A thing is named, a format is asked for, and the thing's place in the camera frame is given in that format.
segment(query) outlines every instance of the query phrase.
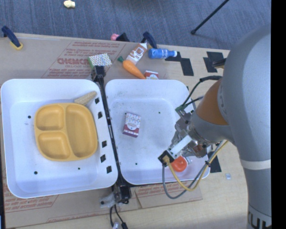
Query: toy carrot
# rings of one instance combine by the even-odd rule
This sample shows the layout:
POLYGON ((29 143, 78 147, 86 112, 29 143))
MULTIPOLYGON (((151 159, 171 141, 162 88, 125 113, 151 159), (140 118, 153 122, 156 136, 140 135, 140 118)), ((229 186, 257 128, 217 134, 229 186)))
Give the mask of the toy carrot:
POLYGON ((133 74, 140 79, 146 79, 142 72, 134 65, 133 62, 131 62, 130 60, 123 60, 122 57, 119 57, 118 60, 122 62, 123 68, 127 70, 130 74, 133 74))

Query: red and white box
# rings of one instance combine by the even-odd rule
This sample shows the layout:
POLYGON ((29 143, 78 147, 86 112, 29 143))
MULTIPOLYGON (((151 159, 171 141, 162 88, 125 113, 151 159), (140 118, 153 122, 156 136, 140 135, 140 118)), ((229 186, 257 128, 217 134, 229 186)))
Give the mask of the red and white box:
POLYGON ((159 79, 159 73, 155 71, 145 71, 144 76, 146 77, 146 79, 150 79, 150 80, 159 79))
POLYGON ((123 134, 138 137, 140 128, 141 116, 127 112, 123 134))

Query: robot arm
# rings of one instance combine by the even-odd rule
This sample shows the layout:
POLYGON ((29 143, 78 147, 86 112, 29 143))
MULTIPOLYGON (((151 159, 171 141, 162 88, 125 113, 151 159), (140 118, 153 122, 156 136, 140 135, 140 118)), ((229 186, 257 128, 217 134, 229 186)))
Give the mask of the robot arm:
POLYGON ((207 147, 226 139, 238 150, 248 187, 247 229, 272 227, 270 143, 271 28, 245 36, 229 53, 224 75, 197 109, 180 119, 170 147, 159 156, 203 157, 207 147))

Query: gray carpet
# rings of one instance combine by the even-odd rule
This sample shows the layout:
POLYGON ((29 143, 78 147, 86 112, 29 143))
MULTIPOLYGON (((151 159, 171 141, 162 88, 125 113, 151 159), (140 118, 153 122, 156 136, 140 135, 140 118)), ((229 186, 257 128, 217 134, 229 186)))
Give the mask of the gray carpet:
POLYGON ((271 0, 230 0, 196 35, 190 31, 224 0, 73 0, 75 9, 64 1, 0 0, 0 37, 4 25, 14 32, 101 40, 125 32, 132 42, 148 31, 157 44, 229 50, 271 22, 271 0))

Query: blue bottle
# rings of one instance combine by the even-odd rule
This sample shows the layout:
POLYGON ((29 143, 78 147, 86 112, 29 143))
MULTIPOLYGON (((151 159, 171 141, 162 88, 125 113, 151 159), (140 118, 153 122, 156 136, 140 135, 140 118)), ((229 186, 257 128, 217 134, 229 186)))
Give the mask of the blue bottle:
POLYGON ((164 48, 151 48, 148 51, 148 57, 150 59, 166 59, 168 57, 176 57, 177 51, 169 51, 164 48))

